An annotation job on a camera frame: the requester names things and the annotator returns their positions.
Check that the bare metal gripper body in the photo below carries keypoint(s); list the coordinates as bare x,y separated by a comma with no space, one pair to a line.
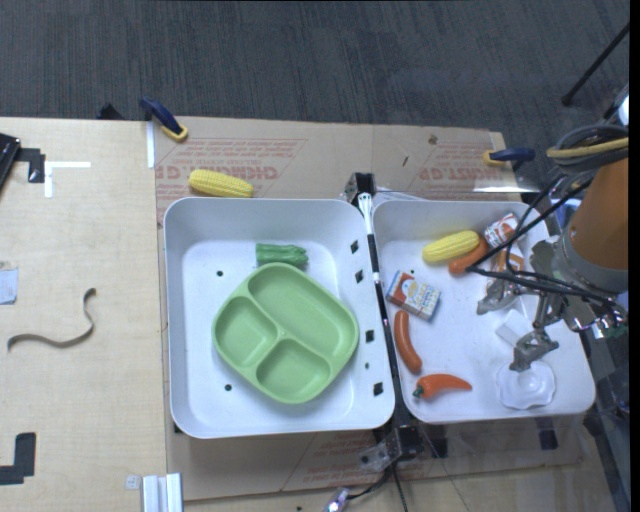
549,262

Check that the green asparagus bundle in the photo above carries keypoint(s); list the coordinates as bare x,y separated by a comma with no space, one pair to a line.
281,255

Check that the brown cardboard board red print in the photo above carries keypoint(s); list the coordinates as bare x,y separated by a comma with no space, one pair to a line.
300,150

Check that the white plastic tray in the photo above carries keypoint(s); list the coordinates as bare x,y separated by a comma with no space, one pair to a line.
460,340
200,400

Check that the clear plastic piece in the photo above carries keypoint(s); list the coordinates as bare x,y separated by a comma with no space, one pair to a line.
510,327

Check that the green divided plate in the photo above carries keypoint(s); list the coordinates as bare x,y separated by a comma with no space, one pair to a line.
285,332

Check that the orange sausage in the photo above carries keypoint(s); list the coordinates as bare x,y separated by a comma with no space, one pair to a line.
465,261
406,340

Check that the orange and white packet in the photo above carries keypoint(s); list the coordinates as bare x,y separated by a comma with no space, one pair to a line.
504,262

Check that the yellow corn cob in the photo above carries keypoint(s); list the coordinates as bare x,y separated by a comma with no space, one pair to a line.
450,246
220,183

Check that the white and orange carton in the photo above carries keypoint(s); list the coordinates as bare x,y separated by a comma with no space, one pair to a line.
414,296

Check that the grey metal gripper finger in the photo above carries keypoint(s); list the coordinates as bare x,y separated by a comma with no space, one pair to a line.
534,346
500,296

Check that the white and orange can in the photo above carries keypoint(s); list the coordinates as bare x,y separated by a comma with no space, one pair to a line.
500,231

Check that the grey curled strip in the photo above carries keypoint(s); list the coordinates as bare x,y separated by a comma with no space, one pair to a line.
55,342

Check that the orange chili pepper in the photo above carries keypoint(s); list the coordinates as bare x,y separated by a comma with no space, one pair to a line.
442,384

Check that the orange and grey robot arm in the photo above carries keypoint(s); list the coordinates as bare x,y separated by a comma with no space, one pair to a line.
600,210

